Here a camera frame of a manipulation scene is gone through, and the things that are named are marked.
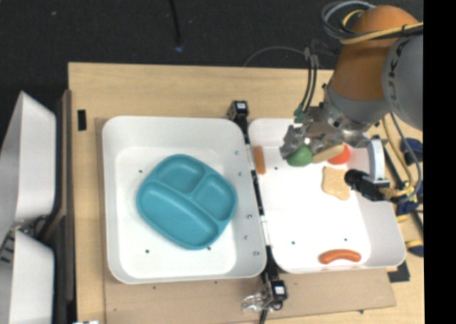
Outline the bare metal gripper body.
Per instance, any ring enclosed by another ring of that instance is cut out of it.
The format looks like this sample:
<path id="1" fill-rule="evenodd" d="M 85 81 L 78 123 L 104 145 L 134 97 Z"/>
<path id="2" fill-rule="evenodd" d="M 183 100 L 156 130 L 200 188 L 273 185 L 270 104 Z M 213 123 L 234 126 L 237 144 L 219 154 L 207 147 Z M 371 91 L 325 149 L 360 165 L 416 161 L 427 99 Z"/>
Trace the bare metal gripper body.
<path id="1" fill-rule="evenodd" d="M 330 102 L 321 102 L 318 106 L 302 105 L 294 112 L 294 123 L 305 132 L 305 143 L 310 137 L 321 138 L 326 147 L 339 145 L 342 142 L 357 147 L 364 140 L 371 123 L 358 122 L 342 113 Z"/>

